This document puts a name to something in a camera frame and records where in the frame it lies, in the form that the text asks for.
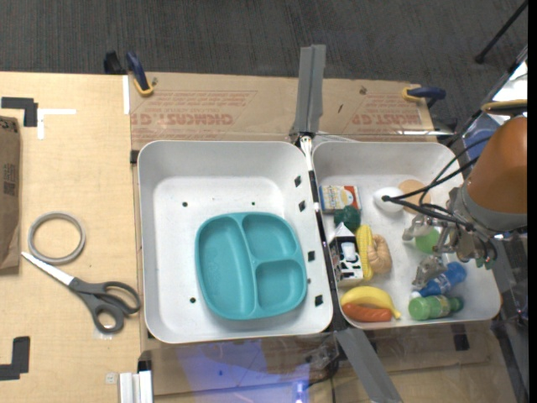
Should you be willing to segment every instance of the brown paper bag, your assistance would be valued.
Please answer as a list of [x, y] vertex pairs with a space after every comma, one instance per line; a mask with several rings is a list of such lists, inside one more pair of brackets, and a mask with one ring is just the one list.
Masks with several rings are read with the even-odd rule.
[[17, 119], [0, 117], [0, 269], [20, 258], [20, 144]]

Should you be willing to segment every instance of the metal ring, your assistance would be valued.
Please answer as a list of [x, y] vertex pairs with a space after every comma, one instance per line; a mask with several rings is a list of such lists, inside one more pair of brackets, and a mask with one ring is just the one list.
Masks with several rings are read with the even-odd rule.
[[[78, 233], [81, 236], [81, 239], [78, 243], [78, 246], [75, 248], [73, 252], [70, 254], [67, 254], [65, 257], [60, 258], [51, 258], [47, 257], [46, 255], [43, 255], [40, 253], [34, 245], [34, 236], [37, 229], [43, 224], [44, 222], [50, 221], [52, 219], [65, 219], [66, 221], [71, 222], [76, 229], [78, 230]], [[28, 249], [32, 253], [32, 255], [45, 263], [49, 264], [65, 264], [69, 263], [76, 257], [80, 255], [82, 250], [84, 249], [84, 245], [86, 244], [86, 232], [84, 231], [84, 228], [81, 225], [81, 222], [73, 217], [71, 214], [67, 212], [47, 212], [40, 217], [38, 217], [34, 223], [30, 226], [29, 233], [28, 233]]]

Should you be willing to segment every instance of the small box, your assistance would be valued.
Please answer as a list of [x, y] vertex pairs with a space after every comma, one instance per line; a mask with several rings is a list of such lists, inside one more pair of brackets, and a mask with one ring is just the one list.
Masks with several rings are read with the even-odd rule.
[[334, 212], [345, 206], [355, 207], [359, 212], [362, 210], [358, 188], [355, 186], [320, 186], [319, 201], [323, 212]]
[[356, 237], [345, 225], [340, 223], [336, 228], [336, 234], [330, 241], [328, 248], [336, 276], [337, 285], [340, 287], [355, 286], [363, 280], [363, 269]]

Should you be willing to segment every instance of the blue bottle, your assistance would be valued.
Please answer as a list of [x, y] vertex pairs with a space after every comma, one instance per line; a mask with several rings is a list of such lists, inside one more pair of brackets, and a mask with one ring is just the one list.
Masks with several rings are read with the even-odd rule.
[[439, 296], [447, 293], [455, 285], [461, 283], [466, 279], [467, 272], [461, 263], [453, 262], [447, 265], [447, 270], [444, 273], [436, 276], [427, 282], [421, 290], [417, 291], [420, 296]]

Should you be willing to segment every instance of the green ball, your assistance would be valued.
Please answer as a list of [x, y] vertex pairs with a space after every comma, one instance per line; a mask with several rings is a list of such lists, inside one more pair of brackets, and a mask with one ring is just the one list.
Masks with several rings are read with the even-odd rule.
[[353, 233], [360, 227], [361, 221], [360, 212], [355, 207], [345, 206], [343, 209], [334, 212], [334, 223], [336, 227], [343, 222], [345, 227]]
[[438, 242], [440, 233], [433, 228], [429, 234], [425, 236], [417, 236], [415, 238], [416, 246], [420, 251], [425, 252], [426, 254], [433, 254], [433, 246]]

